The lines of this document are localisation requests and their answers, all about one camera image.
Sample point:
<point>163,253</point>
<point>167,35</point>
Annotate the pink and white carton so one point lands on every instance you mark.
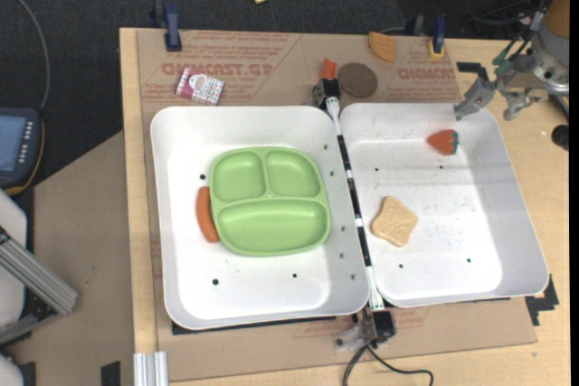
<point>199,87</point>

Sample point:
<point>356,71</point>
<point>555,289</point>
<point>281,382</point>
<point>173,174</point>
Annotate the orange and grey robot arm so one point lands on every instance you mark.
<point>559,13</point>

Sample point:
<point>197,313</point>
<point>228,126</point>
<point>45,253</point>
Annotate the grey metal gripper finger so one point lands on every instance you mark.
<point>515,101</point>
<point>476,97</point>

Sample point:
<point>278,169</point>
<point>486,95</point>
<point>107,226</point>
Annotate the orange sausage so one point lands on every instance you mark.
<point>204,217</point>

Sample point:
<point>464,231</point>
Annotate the brown cardboard board red print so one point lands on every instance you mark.
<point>271,59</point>

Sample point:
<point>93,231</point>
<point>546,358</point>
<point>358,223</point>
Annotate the green divided plate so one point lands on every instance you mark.
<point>271,221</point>

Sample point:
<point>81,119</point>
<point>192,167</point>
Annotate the white plastic tray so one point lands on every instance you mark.
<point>253,289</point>
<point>457,217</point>

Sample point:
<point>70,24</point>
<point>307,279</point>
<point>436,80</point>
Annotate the orange waffle slice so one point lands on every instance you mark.
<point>382,46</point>

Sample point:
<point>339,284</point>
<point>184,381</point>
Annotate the orange carrot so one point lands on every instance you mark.
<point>329,68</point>

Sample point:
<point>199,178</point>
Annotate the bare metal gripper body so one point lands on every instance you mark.
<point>527,74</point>

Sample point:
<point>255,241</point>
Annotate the beige bread slice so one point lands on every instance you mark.
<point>394,221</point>

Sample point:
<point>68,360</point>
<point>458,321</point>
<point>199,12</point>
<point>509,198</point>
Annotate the thin black and white rod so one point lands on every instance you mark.
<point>354,194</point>

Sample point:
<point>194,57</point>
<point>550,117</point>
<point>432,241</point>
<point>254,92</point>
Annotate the red strawberry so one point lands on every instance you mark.
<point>442,141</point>

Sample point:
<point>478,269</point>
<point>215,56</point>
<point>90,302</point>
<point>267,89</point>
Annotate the brown round biscuit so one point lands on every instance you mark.
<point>357,80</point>

